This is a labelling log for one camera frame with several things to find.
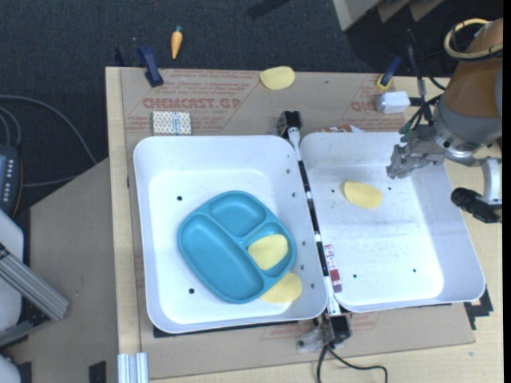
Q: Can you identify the thin black and white rod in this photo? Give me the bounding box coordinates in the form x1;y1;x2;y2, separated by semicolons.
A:
287;127;341;315

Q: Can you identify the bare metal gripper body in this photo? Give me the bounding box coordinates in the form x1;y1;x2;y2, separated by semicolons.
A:
403;127;478;167

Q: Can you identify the orange and white packet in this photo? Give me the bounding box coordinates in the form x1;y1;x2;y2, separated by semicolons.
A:
318;124;365;134

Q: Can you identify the orange toy carrot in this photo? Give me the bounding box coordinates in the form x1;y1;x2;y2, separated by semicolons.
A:
171;25;184;61

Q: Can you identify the blue divided plate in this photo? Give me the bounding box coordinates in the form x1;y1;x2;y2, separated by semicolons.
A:
176;190;298;305

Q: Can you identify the red and white small packet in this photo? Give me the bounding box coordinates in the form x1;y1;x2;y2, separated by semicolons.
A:
323;243;344;294

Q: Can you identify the brown cardboard board red print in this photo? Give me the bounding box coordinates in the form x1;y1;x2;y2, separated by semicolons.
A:
119;66;477;379

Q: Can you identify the patterned white flat packet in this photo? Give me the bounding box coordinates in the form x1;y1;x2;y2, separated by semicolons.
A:
151;110;193;136

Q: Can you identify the white plastic tray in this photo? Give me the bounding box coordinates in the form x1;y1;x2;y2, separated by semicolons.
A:
298;131;487;314
133;134;330;334

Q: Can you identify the white and grey small box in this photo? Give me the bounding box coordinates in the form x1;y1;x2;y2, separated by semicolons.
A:
374;90;412;115

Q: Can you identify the yellow potato chip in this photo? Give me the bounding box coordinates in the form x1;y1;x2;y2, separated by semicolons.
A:
259;271;303;305
247;233;290;271
343;180;384;210
259;65;296;92

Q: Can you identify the black cylinder on white bracket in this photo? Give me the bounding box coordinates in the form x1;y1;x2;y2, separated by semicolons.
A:
450;156;504;224

